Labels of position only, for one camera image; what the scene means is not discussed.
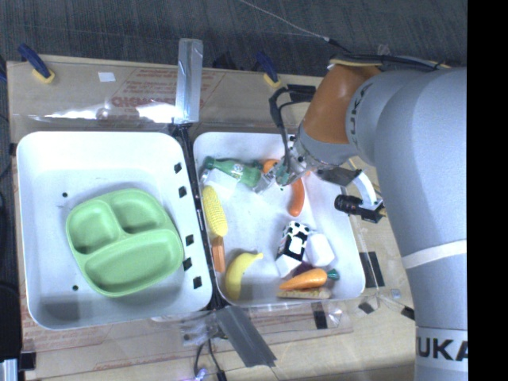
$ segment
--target gray fabric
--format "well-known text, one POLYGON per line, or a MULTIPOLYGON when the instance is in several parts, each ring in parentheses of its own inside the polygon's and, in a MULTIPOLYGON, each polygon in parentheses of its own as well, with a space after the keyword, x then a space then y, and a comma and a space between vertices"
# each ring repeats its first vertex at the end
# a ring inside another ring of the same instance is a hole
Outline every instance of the gray fabric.
MULTIPOLYGON (((467 62, 468 0, 247 0, 304 29, 332 37, 352 52, 467 62)), ((19 60, 25 42, 40 53, 175 64, 178 40, 204 44, 203 66, 230 52, 250 70, 263 50, 279 72, 325 74, 336 49, 236 0, 0 0, 0 53, 19 60)), ((7 112, 0 83, 0 114, 7 112)), ((1 165, 8 162, 8 126, 0 124, 1 165)), ((11 175, 0 191, 9 230, 1 244, 0 281, 17 286, 11 175)))

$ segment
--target white sticker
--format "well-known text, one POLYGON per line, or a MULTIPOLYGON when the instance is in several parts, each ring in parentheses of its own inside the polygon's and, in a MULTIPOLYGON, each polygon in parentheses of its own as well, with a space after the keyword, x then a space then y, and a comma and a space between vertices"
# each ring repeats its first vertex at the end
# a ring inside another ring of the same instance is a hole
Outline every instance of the white sticker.
POLYGON ((417 327, 416 363, 468 372, 468 331, 417 327))
POLYGON ((113 72, 97 72, 101 82, 116 82, 113 72))

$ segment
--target banana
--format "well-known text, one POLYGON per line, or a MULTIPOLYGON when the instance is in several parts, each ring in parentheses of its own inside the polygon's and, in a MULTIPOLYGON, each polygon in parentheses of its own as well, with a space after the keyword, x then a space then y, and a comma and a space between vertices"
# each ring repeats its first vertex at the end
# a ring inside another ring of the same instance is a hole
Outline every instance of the banana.
POLYGON ((228 296, 236 301, 240 297, 241 292, 241 279, 244 276, 245 270, 256 261, 263 258, 263 253, 251 254, 250 252, 243 252, 235 258, 225 273, 225 289, 228 296))

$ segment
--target corn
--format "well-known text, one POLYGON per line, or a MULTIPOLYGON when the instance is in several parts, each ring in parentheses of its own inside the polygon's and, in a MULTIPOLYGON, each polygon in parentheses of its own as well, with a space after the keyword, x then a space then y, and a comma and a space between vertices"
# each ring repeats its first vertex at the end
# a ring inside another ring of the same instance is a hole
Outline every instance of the corn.
POLYGON ((228 232, 228 222, 225 219, 224 210, 217 196, 217 192, 211 186, 203 188, 203 208, 205 210, 208 228, 216 236, 223 237, 228 232))

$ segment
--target green plate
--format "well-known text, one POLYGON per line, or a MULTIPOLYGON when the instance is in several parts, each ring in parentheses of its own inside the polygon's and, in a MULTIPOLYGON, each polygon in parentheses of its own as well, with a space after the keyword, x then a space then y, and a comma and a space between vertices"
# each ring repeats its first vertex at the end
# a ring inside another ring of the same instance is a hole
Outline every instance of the green plate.
POLYGON ((173 221, 142 190, 117 190, 77 205, 66 231, 85 279, 106 296, 141 291, 182 264, 183 245, 173 221))

